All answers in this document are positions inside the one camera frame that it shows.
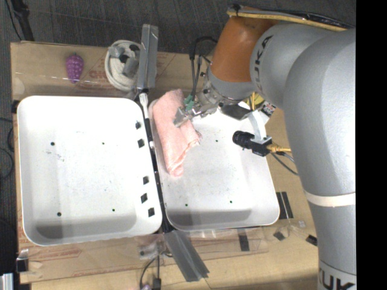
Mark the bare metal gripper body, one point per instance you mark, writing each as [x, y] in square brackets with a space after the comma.
[208, 100]

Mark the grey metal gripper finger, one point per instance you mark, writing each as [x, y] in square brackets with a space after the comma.
[184, 122]
[179, 114]

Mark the white plastic tray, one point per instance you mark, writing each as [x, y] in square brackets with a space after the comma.
[87, 174]
[217, 180]

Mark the purple toy grapes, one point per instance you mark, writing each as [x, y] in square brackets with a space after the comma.
[74, 67]

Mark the pink towel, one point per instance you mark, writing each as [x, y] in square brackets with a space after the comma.
[173, 143]

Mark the black cylinder on white bracket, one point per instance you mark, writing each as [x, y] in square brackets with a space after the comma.
[246, 140]

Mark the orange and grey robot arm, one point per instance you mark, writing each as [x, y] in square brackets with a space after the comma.
[320, 101]

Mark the brown cardboard board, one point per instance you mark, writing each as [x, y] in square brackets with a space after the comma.
[45, 59]

